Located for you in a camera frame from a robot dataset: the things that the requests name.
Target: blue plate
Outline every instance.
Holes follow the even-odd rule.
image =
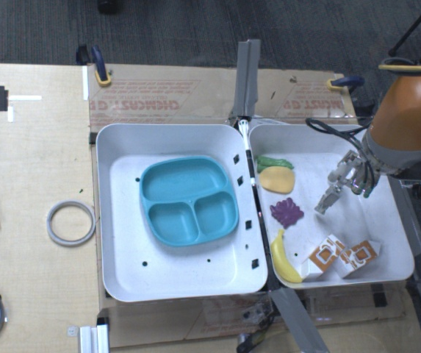
[[[238,224],[238,206],[225,170],[210,157],[195,156],[149,166],[140,199],[153,234],[169,246],[221,238]]]

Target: tape roll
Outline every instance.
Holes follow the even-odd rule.
[[[52,218],[54,217],[54,214],[58,212],[60,209],[64,207],[78,207],[80,209],[83,209],[91,219],[91,228],[86,233],[86,235],[80,239],[76,240],[67,240],[64,238],[59,237],[57,234],[55,234],[54,230],[51,228],[51,222]],[[68,246],[68,247],[74,247],[79,246],[89,240],[96,230],[96,219],[94,217],[94,211],[93,208],[86,205],[84,202],[80,202],[78,200],[64,200],[62,202],[56,203],[51,209],[50,212],[48,212],[47,215],[47,232],[50,238],[55,242],[58,243],[61,246]]]

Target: table surface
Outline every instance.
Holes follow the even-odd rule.
[[[77,352],[68,328],[95,326],[99,312],[96,242],[58,246],[47,234],[46,217],[61,200],[94,205],[83,70],[0,64],[0,85],[10,96],[41,96],[11,101],[13,122],[0,113],[0,294],[8,317],[0,352]],[[58,213],[54,222],[69,238],[88,228],[87,217],[75,210]],[[401,318],[326,326],[320,334],[333,352],[421,352],[414,307],[407,292],[401,298]],[[235,352],[236,345],[236,337],[228,337],[114,351]],[[277,346],[298,352],[287,332],[273,333],[257,351]]]

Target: white tray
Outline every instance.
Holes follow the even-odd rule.
[[[357,126],[335,127],[346,130]],[[304,125],[275,124],[256,126],[251,130],[249,141],[254,159],[258,155],[284,158],[295,167],[295,187],[289,195],[272,193],[261,186],[258,186],[258,191],[270,242],[275,239],[279,229],[283,229],[271,216],[270,205],[291,197],[305,213],[284,234],[287,257],[296,268],[300,268],[301,263],[329,234],[335,234],[347,247],[364,239],[381,243],[379,256],[349,277],[341,279],[331,267],[311,282],[293,284],[280,278],[282,283],[291,288],[304,289],[396,281],[411,276],[414,258],[386,177],[381,177],[368,199],[356,196],[345,188],[342,198],[328,208],[325,215],[314,210],[329,186],[328,174],[337,167],[348,150],[353,149],[347,141]]]
[[[267,263],[237,130],[226,125],[112,124],[99,132],[96,151],[103,280],[113,298],[140,302],[217,296],[254,293],[264,286]],[[209,156],[225,168],[239,206],[238,226],[212,242],[167,246],[148,228],[136,179],[154,163],[194,155]]]

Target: banana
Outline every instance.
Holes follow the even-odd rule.
[[[280,277],[288,282],[302,282],[300,274],[290,264],[287,256],[285,255],[284,242],[282,236],[285,231],[280,229],[276,239],[270,244],[270,251],[272,252],[272,261],[274,268]]]

